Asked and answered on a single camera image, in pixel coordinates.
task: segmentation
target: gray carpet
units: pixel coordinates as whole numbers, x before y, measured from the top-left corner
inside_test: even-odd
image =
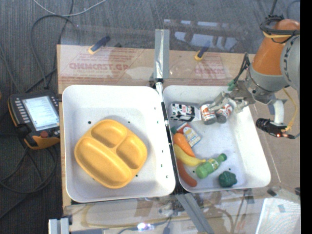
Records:
[[[37,0],[48,10],[67,15],[71,0]],[[74,0],[72,13],[78,13],[101,0]],[[256,53],[263,35],[259,24],[268,16],[273,0],[109,0],[79,16],[70,17],[78,26],[80,38],[70,23],[57,17],[40,20],[33,29],[35,52],[46,74],[55,66],[56,44],[62,32],[61,43],[91,45],[102,34],[109,35],[108,46],[119,42],[123,47],[153,48],[155,29],[170,29],[170,49],[199,50],[201,43],[183,37],[199,34],[193,26],[180,27],[175,21],[203,23],[223,23],[212,33],[210,28],[200,30],[201,35],[220,35],[229,37],[222,45],[220,39],[208,51],[230,53]],[[298,0],[278,0],[275,14],[300,21],[300,2]],[[30,48],[30,32],[40,17],[48,15],[32,0],[0,0],[0,44],[5,53],[12,75],[21,91],[28,90],[41,79],[39,66]],[[57,73],[49,82],[49,89],[57,93]],[[44,88],[42,82],[30,92]],[[23,147],[14,136],[12,122],[7,112],[7,99],[17,89],[12,84],[4,61],[0,59],[0,179],[10,174],[23,154]],[[53,150],[59,156],[59,146]],[[48,151],[31,151],[31,158],[45,178],[53,167]],[[6,183],[21,190],[32,190],[40,184],[39,175],[29,156],[19,171]],[[40,234],[47,233],[47,220],[62,216],[60,165],[43,191],[28,195],[25,200],[0,219],[0,233]],[[0,215],[23,199],[24,195],[13,193],[0,187]]]

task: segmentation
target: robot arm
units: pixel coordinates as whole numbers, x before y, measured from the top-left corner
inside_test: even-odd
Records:
[[[272,20],[277,23],[271,31],[260,26],[266,37],[252,63],[245,54],[238,75],[229,83],[228,90],[231,92],[220,94],[214,100],[212,110],[222,107],[229,100],[234,104],[236,113],[256,102],[271,104],[275,111],[274,121],[260,118],[256,126],[275,137],[296,138],[287,133],[287,126],[283,123],[283,104],[286,100],[275,99],[274,94],[291,86],[300,98],[300,24],[281,17]],[[245,70],[245,79],[238,80]]]

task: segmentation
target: green bottle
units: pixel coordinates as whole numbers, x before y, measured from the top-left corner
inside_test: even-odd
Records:
[[[217,158],[210,158],[205,163],[196,167],[196,174],[199,178],[205,178],[210,173],[219,168],[221,163],[227,159],[225,154],[220,154]]]

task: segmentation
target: handheld controller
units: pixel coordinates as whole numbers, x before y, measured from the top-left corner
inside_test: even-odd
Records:
[[[19,137],[29,148],[44,149],[59,142],[59,103],[54,93],[13,94],[8,107]]]

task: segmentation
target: green bottle cap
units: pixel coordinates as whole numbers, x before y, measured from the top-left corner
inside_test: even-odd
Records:
[[[172,127],[172,128],[170,128],[170,131],[171,131],[173,134],[175,134],[175,133],[176,133],[176,128],[175,128],[175,127]]]
[[[234,84],[234,79],[231,80],[231,81],[228,83],[228,86],[230,87],[230,86],[232,86],[233,84]]]
[[[228,91],[232,91],[235,86],[236,86],[236,84],[232,84],[231,86],[229,86]]]
[[[225,161],[225,160],[227,160],[227,156],[225,155],[225,154],[220,154],[219,155],[219,158],[222,160],[222,161]]]

